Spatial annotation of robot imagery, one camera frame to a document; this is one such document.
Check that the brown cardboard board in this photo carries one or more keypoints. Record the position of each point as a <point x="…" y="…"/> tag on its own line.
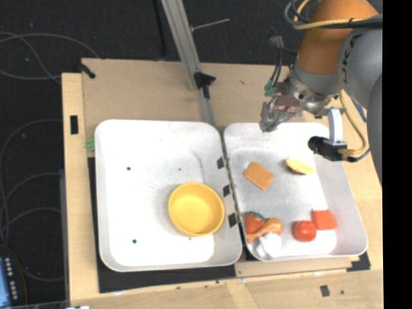
<point x="135" y="92"/>

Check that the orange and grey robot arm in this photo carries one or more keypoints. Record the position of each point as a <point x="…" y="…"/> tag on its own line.
<point x="325" y="40"/>

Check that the orange block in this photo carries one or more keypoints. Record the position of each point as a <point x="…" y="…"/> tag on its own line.
<point x="324" y="219"/>

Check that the yellow potato slice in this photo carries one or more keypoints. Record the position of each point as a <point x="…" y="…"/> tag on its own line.
<point x="299" y="166"/>

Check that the red strawberry with green top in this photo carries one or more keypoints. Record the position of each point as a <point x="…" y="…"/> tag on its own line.
<point x="253" y="224"/>

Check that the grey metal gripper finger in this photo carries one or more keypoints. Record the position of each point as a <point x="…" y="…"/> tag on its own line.
<point x="278" y="118"/>
<point x="266" y="121"/>

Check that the white plastic tray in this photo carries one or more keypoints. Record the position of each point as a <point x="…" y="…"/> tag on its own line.
<point x="289" y="198"/>
<point x="138" y="204"/>

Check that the brown chicken drumstick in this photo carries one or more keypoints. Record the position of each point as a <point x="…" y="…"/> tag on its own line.
<point x="272" y="227"/>

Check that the orange toast slice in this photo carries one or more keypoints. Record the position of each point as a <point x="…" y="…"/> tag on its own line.
<point x="258" y="175"/>

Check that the red tomato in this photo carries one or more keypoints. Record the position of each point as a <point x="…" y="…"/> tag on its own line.
<point x="304" y="231"/>

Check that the yellow bowl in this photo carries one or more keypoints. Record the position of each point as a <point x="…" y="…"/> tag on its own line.
<point x="196" y="209"/>

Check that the white crumpled packet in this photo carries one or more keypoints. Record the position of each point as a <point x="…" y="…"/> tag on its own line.
<point x="270" y="245"/>

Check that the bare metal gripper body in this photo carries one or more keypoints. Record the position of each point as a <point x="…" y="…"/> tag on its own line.
<point x="294" y="103"/>

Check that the black cylinder on white bracket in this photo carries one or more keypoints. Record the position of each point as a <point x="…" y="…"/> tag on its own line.
<point x="334" y="130"/>

